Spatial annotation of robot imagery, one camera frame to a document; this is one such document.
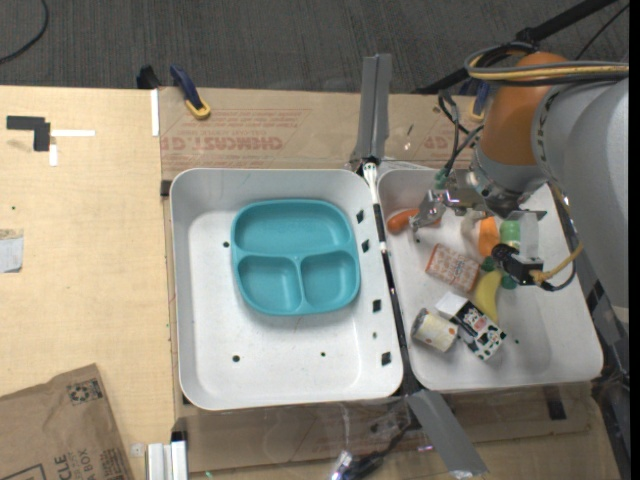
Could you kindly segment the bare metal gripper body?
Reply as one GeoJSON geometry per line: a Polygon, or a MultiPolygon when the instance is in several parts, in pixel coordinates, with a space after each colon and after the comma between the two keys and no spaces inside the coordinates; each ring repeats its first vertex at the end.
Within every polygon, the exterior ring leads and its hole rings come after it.
{"type": "Polygon", "coordinates": [[[520,209],[522,193],[505,189],[501,185],[469,169],[454,169],[445,184],[444,204],[458,212],[473,210],[508,218],[520,209]]]}

